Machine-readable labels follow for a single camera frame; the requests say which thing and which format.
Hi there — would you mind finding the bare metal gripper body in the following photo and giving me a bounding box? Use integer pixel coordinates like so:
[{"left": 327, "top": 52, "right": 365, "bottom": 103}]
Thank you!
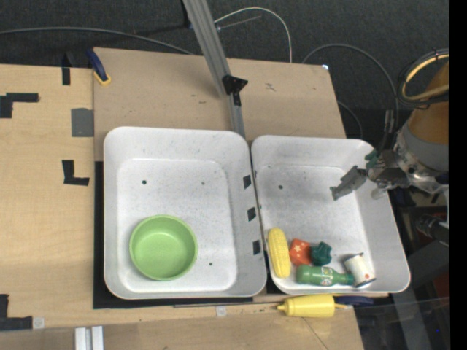
[{"left": 366, "top": 149, "right": 449, "bottom": 193}]

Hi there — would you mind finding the white plastic tray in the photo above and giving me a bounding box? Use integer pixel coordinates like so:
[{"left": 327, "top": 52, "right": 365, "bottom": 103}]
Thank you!
[
  {"left": 103, "top": 125, "right": 268, "bottom": 300},
  {"left": 250, "top": 134, "right": 412, "bottom": 295}
]

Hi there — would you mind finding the dark green broccoli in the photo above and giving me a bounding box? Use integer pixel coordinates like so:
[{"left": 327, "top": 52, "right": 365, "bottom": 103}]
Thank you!
[{"left": 310, "top": 241, "right": 333, "bottom": 267}]

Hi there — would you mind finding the orange cube with star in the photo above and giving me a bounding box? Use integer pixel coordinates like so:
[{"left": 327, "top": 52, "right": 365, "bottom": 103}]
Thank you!
[{"left": 289, "top": 238, "right": 312, "bottom": 267}]

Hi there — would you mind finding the white can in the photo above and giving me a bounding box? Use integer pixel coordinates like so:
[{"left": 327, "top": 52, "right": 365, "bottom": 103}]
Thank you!
[{"left": 343, "top": 252, "right": 377, "bottom": 289}]

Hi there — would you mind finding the thin black rod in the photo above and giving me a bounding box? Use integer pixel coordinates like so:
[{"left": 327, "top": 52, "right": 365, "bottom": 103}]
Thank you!
[{"left": 249, "top": 139, "right": 269, "bottom": 280}]

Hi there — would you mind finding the green bottle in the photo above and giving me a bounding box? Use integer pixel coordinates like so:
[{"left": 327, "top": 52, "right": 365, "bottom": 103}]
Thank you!
[{"left": 295, "top": 264, "right": 355, "bottom": 288}]

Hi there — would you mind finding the yellow corn cob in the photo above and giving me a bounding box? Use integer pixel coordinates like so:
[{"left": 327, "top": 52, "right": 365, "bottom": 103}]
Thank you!
[{"left": 267, "top": 227, "right": 293, "bottom": 279}]

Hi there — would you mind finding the yellow mustard bottle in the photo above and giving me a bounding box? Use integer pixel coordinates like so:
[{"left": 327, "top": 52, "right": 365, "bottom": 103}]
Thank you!
[{"left": 276, "top": 293, "right": 348, "bottom": 319}]

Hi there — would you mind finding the green bowl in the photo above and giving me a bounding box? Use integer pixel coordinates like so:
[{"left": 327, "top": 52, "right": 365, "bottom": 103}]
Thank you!
[{"left": 128, "top": 214, "right": 199, "bottom": 281}]

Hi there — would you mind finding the brown cardboard board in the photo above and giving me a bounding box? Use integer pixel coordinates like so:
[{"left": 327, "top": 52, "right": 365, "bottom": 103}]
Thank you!
[{"left": 93, "top": 47, "right": 390, "bottom": 304}]

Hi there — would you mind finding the black cylinder on white bracket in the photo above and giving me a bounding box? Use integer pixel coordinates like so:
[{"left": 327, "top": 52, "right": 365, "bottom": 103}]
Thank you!
[{"left": 414, "top": 190, "right": 450, "bottom": 246}]

